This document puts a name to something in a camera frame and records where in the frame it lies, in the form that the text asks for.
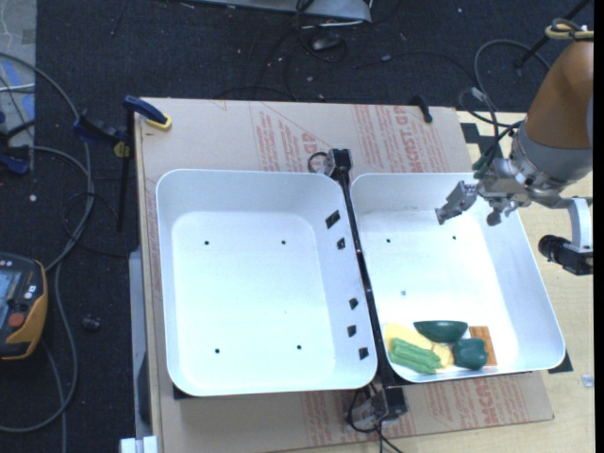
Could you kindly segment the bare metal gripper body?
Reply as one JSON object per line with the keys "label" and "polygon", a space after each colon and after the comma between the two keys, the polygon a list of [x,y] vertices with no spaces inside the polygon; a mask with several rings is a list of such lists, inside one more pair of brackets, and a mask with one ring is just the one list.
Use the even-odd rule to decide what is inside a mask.
{"label": "bare metal gripper body", "polygon": [[527,159],[493,159],[476,165],[477,193],[494,211],[515,211],[538,203],[555,208],[566,183],[542,172]]}

